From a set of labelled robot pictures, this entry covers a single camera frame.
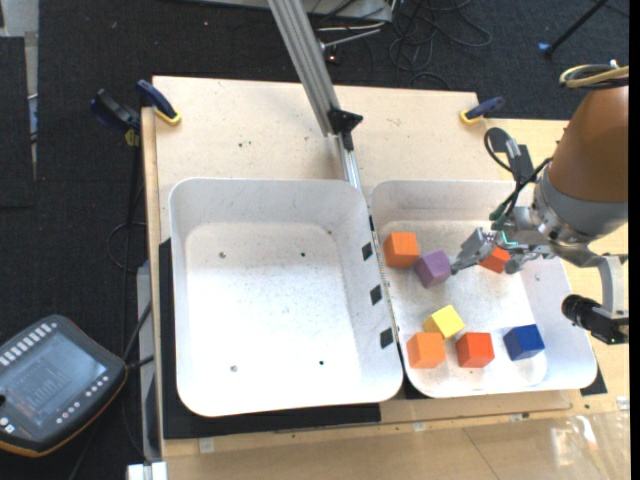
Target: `white tray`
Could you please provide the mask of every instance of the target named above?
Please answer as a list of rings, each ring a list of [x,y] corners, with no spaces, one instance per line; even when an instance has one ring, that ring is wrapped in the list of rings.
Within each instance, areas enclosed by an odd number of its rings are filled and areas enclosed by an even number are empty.
[[[443,249],[452,257],[513,189],[510,182],[389,181],[372,191],[371,212],[380,243],[392,231],[414,231],[420,253]],[[518,204],[528,204],[522,193]],[[559,259],[525,264],[515,275],[482,267],[465,269],[426,289],[413,269],[386,268],[391,306],[405,370],[411,383],[434,398],[572,389],[589,385],[596,361],[584,330],[572,326],[561,304],[571,293]],[[433,369],[409,366],[406,343],[433,312],[453,305],[466,327],[445,342],[446,360]],[[502,337],[512,327],[535,323],[545,343],[536,356],[511,361]],[[489,332],[495,359],[484,368],[461,368],[455,341],[465,332]]]
[[[340,180],[191,178],[172,190],[169,214],[177,388],[191,411],[397,393],[402,365],[387,300],[375,297],[382,275],[359,191]]]

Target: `yellow cube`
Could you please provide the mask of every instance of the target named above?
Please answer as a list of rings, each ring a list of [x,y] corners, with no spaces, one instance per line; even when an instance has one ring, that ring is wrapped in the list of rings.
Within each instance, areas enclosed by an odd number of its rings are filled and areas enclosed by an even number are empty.
[[[445,306],[422,322],[424,332],[439,332],[448,340],[464,329],[464,322],[453,306]]]

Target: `cube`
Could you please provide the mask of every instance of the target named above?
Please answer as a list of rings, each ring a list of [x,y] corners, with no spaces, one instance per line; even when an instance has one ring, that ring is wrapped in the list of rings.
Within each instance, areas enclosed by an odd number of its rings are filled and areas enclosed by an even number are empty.
[[[464,322],[453,306],[445,306],[422,322],[424,332],[438,332],[448,340],[464,329]]]
[[[484,368],[495,359],[491,334],[467,332],[456,341],[458,364],[462,368]]]
[[[422,286],[430,288],[436,284],[446,281],[451,275],[451,265],[449,257],[442,249],[430,252],[422,256],[413,265]]]
[[[407,341],[411,368],[435,368],[445,360],[444,340],[439,332],[417,332]]]
[[[510,259],[511,255],[508,251],[500,249],[500,247],[494,247],[491,254],[478,263],[478,265],[488,268],[497,274],[502,274],[504,272],[504,264]]]
[[[544,350],[544,342],[536,324],[512,328],[503,337],[512,361],[528,359]]]
[[[393,231],[382,245],[384,259],[389,267],[408,268],[420,257],[415,233]]]

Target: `black floor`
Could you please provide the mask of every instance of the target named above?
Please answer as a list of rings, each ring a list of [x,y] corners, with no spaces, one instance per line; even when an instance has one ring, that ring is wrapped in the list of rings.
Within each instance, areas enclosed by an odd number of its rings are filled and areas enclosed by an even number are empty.
[[[418,1],[422,9],[408,28]],[[594,0],[466,1],[456,0],[459,10],[433,10],[456,2],[405,0],[395,26],[344,46],[340,64],[329,66],[334,83],[471,91],[481,101],[506,99],[496,117],[565,120],[584,96],[559,87],[565,69],[629,62],[629,0],[610,0],[552,59],[543,56],[539,43],[560,37]],[[26,189],[14,185],[7,190],[15,192],[0,197],[26,201],[0,208],[0,341],[57,312],[119,353],[135,325],[135,278],[129,276],[124,290],[107,241],[127,216],[133,150],[97,124],[89,101],[106,88],[135,107],[135,83],[152,74],[297,77],[269,11],[157,0],[40,0],[39,28],[37,180]],[[391,46],[407,28],[398,68]],[[11,95],[0,90],[0,108],[8,108]],[[15,112],[24,110],[18,107]],[[6,125],[6,117],[0,115],[0,123]],[[3,133],[24,146],[28,124],[12,126]],[[2,139],[0,147],[1,155],[9,154]],[[26,180],[30,171],[21,151],[11,165]],[[138,201],[136,221],[143,218],[143,204]],[[124,235],[115,237],[113,247],[123,261]],[[131,266],[137,267],[146,257],[142,228],[135,228],[131,247]],[[136,388],[135,382],[128,386],[108,409],[76,478],[122,479],[127,464],[142,460],[132,443],[140,442]],[[68,478],[87,435],[41,459],[0,453],[0,478]]]

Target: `orange cube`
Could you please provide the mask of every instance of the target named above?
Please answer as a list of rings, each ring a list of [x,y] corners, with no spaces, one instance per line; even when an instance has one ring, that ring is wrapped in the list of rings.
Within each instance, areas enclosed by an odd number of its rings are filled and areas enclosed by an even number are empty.
[[[382,245],[389,267],[411,267],[420,258],[415,233],[392,231]]]
[[[445,359],[444,340],[439,332],[417,332],[407,341],[411,368],[435,368]]]
[[[456,341],[458,364],[462,368],[484,368],[494,360],[493,342],[488,332],[467,332]]]
[[[500,247],[494,247],[491,254],[482,260],[478,265],[493,270],[498,274],[504,272],[504,264],[511,259],[511,255],[508,251],[500,249]]]

